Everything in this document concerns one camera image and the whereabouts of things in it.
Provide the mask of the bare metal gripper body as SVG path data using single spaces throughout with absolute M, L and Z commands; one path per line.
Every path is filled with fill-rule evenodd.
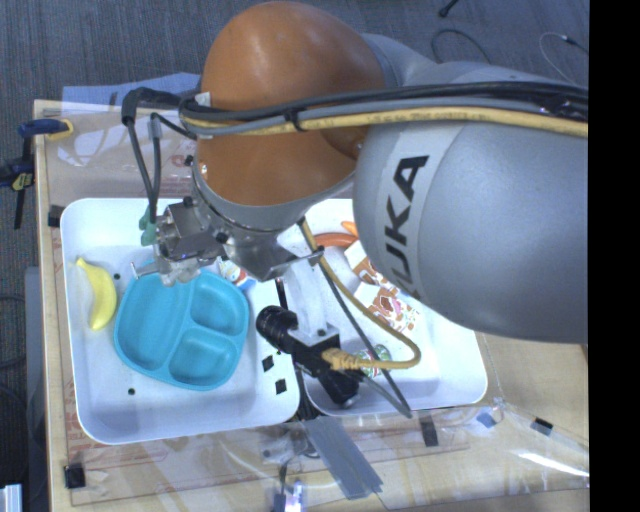
M 166 207 L 157 218 L 155 262 L 197 258 L 201 268 L 225 257 L 263 282 L 279 277 L 296 256 L 278 242 L 280 229 L 246 227 L 190 198 Z

